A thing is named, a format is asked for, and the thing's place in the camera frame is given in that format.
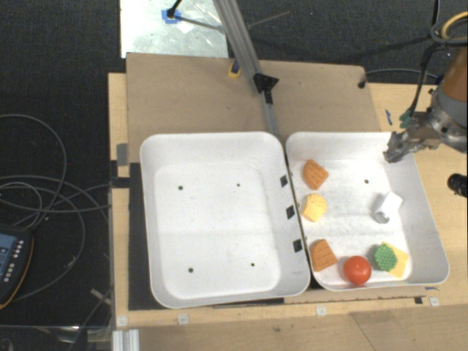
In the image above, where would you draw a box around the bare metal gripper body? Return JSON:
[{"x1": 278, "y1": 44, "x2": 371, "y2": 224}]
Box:
[{"x1": 404, "y1": 110, "x2": 468, "y2": 154}]

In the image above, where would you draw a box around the white and silver small packet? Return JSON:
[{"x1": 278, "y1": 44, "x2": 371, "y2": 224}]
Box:
[{"x1": 371, "y1": 192, "x2": 404, "y2": 224}]

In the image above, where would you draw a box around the green round toy vegetable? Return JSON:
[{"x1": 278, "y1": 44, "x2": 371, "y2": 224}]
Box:
[{"x1": 372, "y1": 244, "x2": 398, "y2": 271}]

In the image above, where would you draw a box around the white plastic tray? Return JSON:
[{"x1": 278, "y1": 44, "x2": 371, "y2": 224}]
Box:
[
  {"x1": 139, "y1": 131, "x2": 312, "y2": 310},
  {"x1": 284, "y1": 131, "x2": 450, "y2": 293}
]

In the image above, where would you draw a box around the red toy tomato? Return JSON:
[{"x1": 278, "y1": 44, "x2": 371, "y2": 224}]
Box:
[{"x1": 342, "y1": 255, "x2": 373, "y2": 285}]

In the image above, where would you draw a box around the black cylinder on white bracket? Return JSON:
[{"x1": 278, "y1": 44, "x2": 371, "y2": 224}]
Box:
[{"x1": 447, "y1": 173, "x2": 468, "y2": 197}]

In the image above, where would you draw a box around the yellow toy cheese slice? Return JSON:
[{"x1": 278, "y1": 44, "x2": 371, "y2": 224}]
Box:
[{"x1": 381, "y1": 241, "x2": 410, "y2": 279}]

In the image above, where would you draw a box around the yellow toy corn piece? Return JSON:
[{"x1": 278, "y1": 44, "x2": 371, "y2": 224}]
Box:
[{"x1": 301, "y1": 193, "x2": 328, "y2": 223}]

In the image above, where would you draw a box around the orange toy bread slice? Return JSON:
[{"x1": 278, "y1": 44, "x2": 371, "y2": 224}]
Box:
[
  {"x1": 302, "y1": 159, "x2": 330, "y2": 191},
  {"x1": 309, "y1": 238, "x2": 339, "y2": 273}
]

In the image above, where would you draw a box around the brown cardboard board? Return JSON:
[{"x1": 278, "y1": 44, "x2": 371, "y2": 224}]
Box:
[{"x1": 126, "y1": 52, "x2": 429, "y2": 306}]

